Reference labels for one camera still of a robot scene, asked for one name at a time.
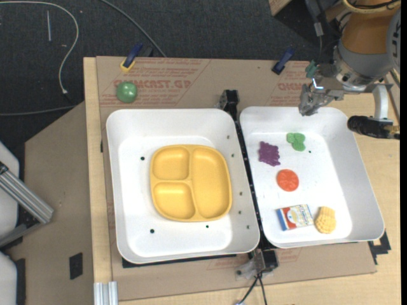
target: gray carpet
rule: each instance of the gray carpet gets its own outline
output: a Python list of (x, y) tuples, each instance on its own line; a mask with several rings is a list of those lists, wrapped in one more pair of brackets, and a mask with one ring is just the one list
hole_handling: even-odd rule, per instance
[[(45, 1), (77, 19), (78, 43), (62, 71), (69, 91), (61, 92), (59, 66), (75, 38), (70, 16), (53, 6), (0, 4), (0, 113), (53, 109), (83, 100), (83, 57), (126, 55), (135, 43), (151, 45), (122, 14), (98, 0)], [(128, 13), (168, 57), (279, 59), (294, 47), (296, 60), (318, 54), (310, 18), (303, 33), (272, 17), (268, 0), (108, 0)], [(47, 12), (52, 40), (49, 41)], [(295, 14), (291, 23), (295, 24)], [(154, 48), (153, 57), (160, 52)], [(0, 116), (0, 141), (10, 149), (54, 122), (67, 110), (30, 116)]]

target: yellow plate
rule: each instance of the yellow plate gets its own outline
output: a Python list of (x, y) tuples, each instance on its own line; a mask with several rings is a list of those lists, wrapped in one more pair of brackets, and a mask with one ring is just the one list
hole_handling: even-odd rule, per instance
[(150, 165), (150, 185), (157, 211), (172, 220), (216, 220), (231, 207), (226, 160), (214, 148), (173, 145), (157, 150)]

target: small box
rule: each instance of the small box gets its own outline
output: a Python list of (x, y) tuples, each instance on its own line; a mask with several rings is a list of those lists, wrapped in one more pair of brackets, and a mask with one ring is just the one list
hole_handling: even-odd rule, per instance
[(314, 224), (308, 205), (296, 205), (277, 210), (284, 231)]

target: white cable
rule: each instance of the white cable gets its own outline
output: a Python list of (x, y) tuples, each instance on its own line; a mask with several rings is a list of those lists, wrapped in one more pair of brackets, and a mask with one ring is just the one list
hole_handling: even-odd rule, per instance
[(62, 79), (61, 79), (61, 73), (62, 73), (62, 68), (65, 65), (65, 61), (67, 60), (68, 56), (71, 54), (72, 50), (74, 49), (76, 42), (78, 42), (78, 38), (79, 38), (79, 26), (78, 26), (78, 22), (76, 21), (75, 17), (72, 15), (72, 13), (70, 13), (69, 11), (67, 11), (64, 7), (61, 7), (55, 3), (46, 3), (43, 1), (0, 1), (0, 4), (6, 4), (6, 3), (14, 3), (14, 4), (44, 4), (46, 6), (53, 6), (56, 8), (61, 9), (62, 11), (66, 12), (74, 21), (75, 23), (75, 27), (76, 27), (76, 37), (75, 40), (71, 46), (71, 48), (69, 49), (69, 51), (66, 53), (64, 59), (62, 60), (62, 63), (59, 67), (59, 72), (58, 72), (58, 80), (59, 80), (59, 85), (61, 87), (62, 93), (63, 94), (67, 94), (68, 91), (64, 88), (64, 85), (62, 84)]

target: green toy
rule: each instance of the green toy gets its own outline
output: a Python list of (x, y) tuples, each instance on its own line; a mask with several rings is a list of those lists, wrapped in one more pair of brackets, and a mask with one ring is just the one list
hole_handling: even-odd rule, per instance
[(116, 95), (123, 103), (134, 102), (137, 97), (137, 87), (129, 81), (124, 81), (117, 86)]
[(305, 150), (305, 136), (302, 133), (287, 133), (287, 142), (293, 145), (294, 150)]

